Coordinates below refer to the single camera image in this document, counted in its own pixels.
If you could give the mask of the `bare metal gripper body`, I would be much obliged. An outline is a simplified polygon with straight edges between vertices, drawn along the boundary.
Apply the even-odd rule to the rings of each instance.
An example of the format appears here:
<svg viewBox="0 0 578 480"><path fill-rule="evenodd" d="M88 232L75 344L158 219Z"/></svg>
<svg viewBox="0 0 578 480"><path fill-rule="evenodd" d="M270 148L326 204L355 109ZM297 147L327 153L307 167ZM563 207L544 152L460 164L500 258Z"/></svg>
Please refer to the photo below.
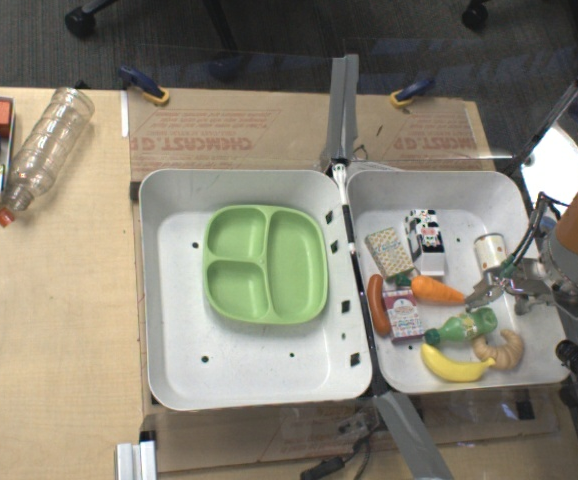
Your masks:
<svg viewBox="0 0 578 480"><path fill-rule="evenodd" d="M546 305L578 319L578 260L525 258L511 275L505 292L515 298L517 315Z"/></svg>

